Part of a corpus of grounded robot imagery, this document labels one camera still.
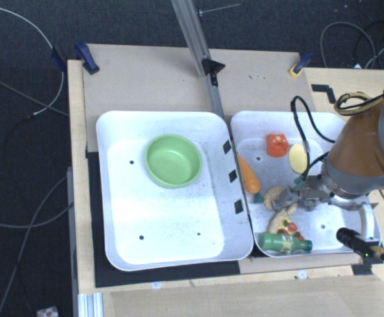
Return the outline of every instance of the white tray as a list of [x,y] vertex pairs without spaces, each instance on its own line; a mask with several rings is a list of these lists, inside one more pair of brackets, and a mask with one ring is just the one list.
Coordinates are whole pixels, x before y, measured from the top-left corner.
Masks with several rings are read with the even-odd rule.
[[[319,131],[330,139],[336,139],[344,122],[332,113],[312,113]],[[318,136],[312,128],[305,112],[298,112],[298,117],[305,136],[309,141],[311,160],[326,153],[332,144]],[[232,135],[236,153],[241,155],[256,173],[261,183],[261,195],[275,186],[294,186],[294,180],[298,177],[290,167],[288,156],[281,158],[270,157],[267,154],[266,137],[268,134],[284,134],[289,145],[302,144],[299,131],[296,128],[293,113],[291,112],[239,112],[231,121]],[[321,163],[316,164],[310,174],[320,173]],[[267,231],[274,211],[268,210],[263,203],[254,203],[253,195],[246,194],[249,215],[253,228],[253,235],[257,245],[260,233]],[[356,231],[362,229],[362,218],[359,211],[347,211],[327,205],[318,205],[313,211],[306,211],[299,207],[298,211],[291,215],[301,231],[302,235],[313,243],[310,253],[294,252],[283,254],[273,251],[262,251],[272,257],[290,257],[301,254],[336,254],[352,252],[336,239],[336,232],[341,227],[347,227]],[[381,240],[381,233],[374,217],[374,238]]]
[[[118,269],[240,260],[253,247],[228,128],[208,112],[107,112],[97,125],[106,255]],[[203,158],[189,186],[148,176],[144,151],[162,134],[182,135]]]

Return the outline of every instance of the wooden table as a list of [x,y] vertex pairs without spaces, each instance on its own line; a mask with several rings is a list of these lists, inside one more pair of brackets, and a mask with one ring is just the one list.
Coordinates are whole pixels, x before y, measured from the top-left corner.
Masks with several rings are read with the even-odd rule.
[[[303,258],[246,258],[241,275],[167,281],[97,289],[90,214],[88,163],[82,62],[69,60],[69,103],[73,193],[76,233],[76,287],[79,294],[102,293],[105,317],[118,316],[384,316],[384,264],[374,275],[355,276],[350,264],[361,263],[356,254]],[[329,85],[336,97],[364,91],[372,96],[384,89],[384,71],[305,68],[299,79]],[[332,112],[325,93],[311,93],[318,112]],[[375,216],[384,243],[384,201]]]

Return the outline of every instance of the orange carrot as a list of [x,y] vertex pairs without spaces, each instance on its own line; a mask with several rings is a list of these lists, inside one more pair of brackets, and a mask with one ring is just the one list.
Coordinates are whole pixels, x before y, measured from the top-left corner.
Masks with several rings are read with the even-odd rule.
[[259,183],[257,176],[252,171],[251,167],[239,155],[238,160],[246,191],[251,194],[256,194],[259,190],[261,190],[261,184]]

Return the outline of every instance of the green bottle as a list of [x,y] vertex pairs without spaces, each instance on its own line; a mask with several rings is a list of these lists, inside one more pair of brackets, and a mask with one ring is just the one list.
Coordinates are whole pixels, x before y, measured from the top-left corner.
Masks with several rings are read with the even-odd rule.
[[292,235],[271,234],[269,232],[263,232],[259,235],[258,245],[262,250],[274,250],[286,253],[299,249],[303,251],[312,250],[312,241],[310,240],[298,240]]

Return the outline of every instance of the green bowl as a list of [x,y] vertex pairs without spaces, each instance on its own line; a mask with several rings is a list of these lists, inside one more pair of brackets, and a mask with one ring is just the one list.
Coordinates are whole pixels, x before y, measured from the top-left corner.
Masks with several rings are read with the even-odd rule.
[[150,177],[165,188],[179,188],[195,181],[201,172],[198,148],[183,136],[167,134],[154,138],[145,151]]

